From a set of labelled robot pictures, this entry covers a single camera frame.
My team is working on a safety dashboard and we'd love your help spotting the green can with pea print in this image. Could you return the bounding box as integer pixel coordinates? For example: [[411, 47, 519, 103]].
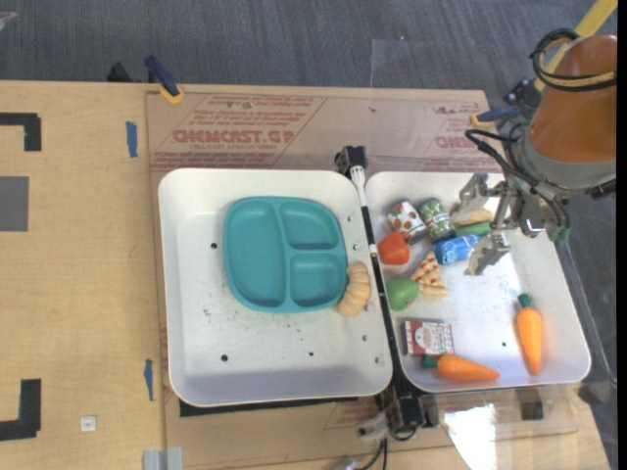
[[416, 198, 458, 244]]

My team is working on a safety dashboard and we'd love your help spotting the pizza slice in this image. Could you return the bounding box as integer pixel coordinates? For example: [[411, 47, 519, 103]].
[[409, 251, 449, 299]]

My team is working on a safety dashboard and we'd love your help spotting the green vegetable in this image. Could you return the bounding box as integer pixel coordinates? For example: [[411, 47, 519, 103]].
[[455, 220, 494, 238]]

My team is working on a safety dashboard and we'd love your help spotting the teal divided plate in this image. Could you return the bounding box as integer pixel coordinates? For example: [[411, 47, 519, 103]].
[[222, 196, 351, 314]]

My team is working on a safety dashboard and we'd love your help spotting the white plastic tray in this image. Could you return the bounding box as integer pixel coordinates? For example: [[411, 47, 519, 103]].
[[364, 170, 593, 395], [157, 167, 395, 408]]

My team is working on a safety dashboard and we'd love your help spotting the orange carrot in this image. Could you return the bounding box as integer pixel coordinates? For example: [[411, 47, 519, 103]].
[[419, 352, 502, 383], [515, 292, 544, 377]]

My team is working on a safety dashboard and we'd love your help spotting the green apple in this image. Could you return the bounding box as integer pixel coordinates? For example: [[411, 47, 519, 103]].
[[384, 275, 421, 312]]

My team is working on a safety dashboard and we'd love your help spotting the black block with thin wires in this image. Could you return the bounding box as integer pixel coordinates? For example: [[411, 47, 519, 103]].
[[390, 396, 440, 433], [334, 145, 369, 175]]

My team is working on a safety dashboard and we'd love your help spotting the beige bread slice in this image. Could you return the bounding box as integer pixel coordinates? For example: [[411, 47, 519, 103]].
[[450, 199, 494, 227]]

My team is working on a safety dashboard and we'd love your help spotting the white and red carton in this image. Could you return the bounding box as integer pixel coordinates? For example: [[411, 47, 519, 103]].
[[401, 319, 456, 357]]

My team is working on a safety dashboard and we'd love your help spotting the beige croissant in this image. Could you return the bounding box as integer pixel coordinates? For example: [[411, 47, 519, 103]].
[[334, 261, 372, 318]]

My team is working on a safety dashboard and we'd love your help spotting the brown cardboard board, red print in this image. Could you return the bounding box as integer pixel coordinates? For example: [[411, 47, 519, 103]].
[[145, 83, 580, 469]]

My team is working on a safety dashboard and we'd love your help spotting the thin black and white rod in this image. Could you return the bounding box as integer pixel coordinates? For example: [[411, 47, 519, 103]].
[[349, 164, 409, 401]]

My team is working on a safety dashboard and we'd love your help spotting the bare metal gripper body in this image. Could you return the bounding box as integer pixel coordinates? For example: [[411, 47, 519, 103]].
[[489, 179, 565, 238]]

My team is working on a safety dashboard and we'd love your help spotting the blue packet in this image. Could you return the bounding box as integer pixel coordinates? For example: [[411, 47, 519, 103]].
[[433, 233, 484, 266]]

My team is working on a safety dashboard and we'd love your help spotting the white can with tomato print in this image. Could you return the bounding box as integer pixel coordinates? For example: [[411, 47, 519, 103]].
[[386, 200, 428, 242]]

